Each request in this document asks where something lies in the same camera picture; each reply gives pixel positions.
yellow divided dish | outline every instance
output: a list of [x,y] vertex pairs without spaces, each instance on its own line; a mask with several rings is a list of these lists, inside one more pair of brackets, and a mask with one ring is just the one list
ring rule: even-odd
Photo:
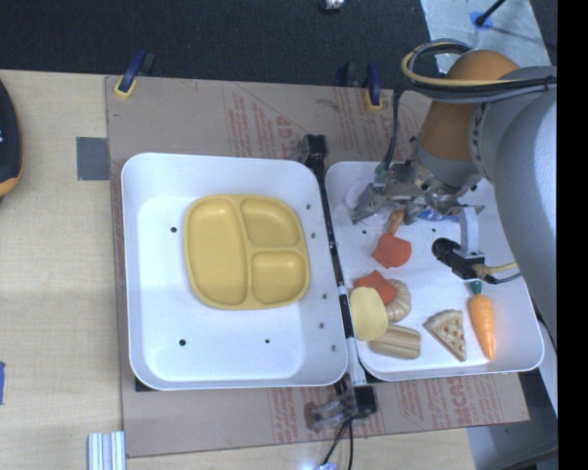
[[185,213],[183,235],[191,286],[209,306],[284,306],[309,287],[303,227],[278,199],[245,194],[200,198]]

white tray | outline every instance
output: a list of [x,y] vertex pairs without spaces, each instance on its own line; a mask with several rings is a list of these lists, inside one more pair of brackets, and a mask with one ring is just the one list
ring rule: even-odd
[[[192,292],[183,216],[218,193],[274,197],[306,234],[310,285],[268,309],[217,309]],[[292,161],[140,154],[122,169],[130,364],[158,390],[329,385],[347,351],[316,177]]]
[[[412,311],[398,324],[417,329],[422,341],[421,354],[416,359],[373,352],[368,343],[358,341],[357,350],[362,365],[384,381],[522,371],[539,365],[544,344],[522,278],[504,284],[483,284],[483,293],[495,305],[496,354],[493,360],[488,360],[481,352],[466,310],[470,297],[467,284],[431,252],[431,245],[439,237],[461,243],[460,226],[456,222],[419,219],[411,225],[400,226],[397,236],[410,241],[413,248],[411,258],[402,266],[385,269],[372,258],[370,254],[377,245],[383,226],[376,226],[373,221],[369,221],[368,225],[362,222],[353,225],[345,197],[352,186],[370,182],[376,166],[377,163],[344,162],[333,165],[326,174],[326,189],[344,282],[347,290],[351,290],[355,279],[374,269],[386,278],[402,280],[412,294]],[[461,202],[485,206],[478,215],[478,222],[479,250],[486,256],[486,264],[498,266],[513,261],[492,186],[482,180],[476,191],[466,194]],[[514,271],[502,272],[501,276],[511,273]],[[430,315],[450,308],[461,309],[465,314],[465,362],[459,362],[447,352],[422,326]]]

toy pizza slice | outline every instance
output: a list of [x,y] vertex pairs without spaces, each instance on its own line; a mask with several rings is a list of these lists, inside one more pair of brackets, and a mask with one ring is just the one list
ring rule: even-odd
[[460,361],[466,360],[464,314],[460,310],[447,309],[431,315],[424,327]]

wooden table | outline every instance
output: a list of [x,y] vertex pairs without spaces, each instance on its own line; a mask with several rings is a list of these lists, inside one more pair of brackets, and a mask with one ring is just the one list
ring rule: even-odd
[[[123,429],[110,189],[78,180],[76,138],[107,136],[104,75],[0,70],[25,139],[0,205],[0,470],[87,468]],[[126,468],[313,469],[330,442],[130,458]],[[346,468],[348,440],[331,460]],[[354,469],[474,468],[465,429],[355,439]]]

cardboard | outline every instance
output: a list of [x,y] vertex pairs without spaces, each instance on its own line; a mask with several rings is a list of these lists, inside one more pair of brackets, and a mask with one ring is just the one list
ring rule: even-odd
[[[120,173],[141,152],[289,159],[306,134],[326,137],[327,168],[339,161],[381,161],[392,130],[391,91],[368,111],[364,90],[348,87],[139,77],[118,98],[106,79],[114,219],[122,415],[128,457],[331,440],[311,430],[305,409],[335,398],[333,387],[156,392],[136,382],[128,360]],[[409,156],[428,100],[404,95],[395,159]],[[373,384],[378,411],[355,437],[526,421],[517,374]]]

